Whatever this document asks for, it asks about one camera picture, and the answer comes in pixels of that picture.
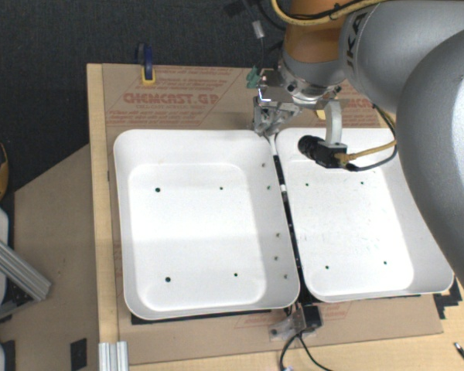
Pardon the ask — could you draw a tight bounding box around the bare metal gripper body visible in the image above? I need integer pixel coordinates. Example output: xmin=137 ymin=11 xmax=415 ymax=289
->
xmin=253 ymin=69 xmax=342 ymax=116

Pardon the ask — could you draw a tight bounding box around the brown cardboard board red print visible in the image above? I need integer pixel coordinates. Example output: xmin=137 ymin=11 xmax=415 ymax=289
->
xmin=101 ymin=63 xmax=445 ymax=366

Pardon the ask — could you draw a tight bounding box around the thin black and white rod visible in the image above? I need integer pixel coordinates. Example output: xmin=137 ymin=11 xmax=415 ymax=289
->
xmin=268 ymin=135 xmax=305 ymax=305

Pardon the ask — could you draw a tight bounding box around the white plastic tray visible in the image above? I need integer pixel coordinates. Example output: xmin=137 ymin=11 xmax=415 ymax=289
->
xmin=275 ymin=126 xmax=455 ymax=304
xmin=112 ymin=128 xmax=301 ymax=321

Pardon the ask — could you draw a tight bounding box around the black cylinder on white bracket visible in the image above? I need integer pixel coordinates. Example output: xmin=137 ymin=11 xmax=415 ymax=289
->
xmin=297 ymin=100 xmax=349 ymax=169

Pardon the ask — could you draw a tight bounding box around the black block with thin wires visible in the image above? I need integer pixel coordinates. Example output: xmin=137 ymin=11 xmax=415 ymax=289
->
xmin=269 ymin=304 xmax=324 ymax=342

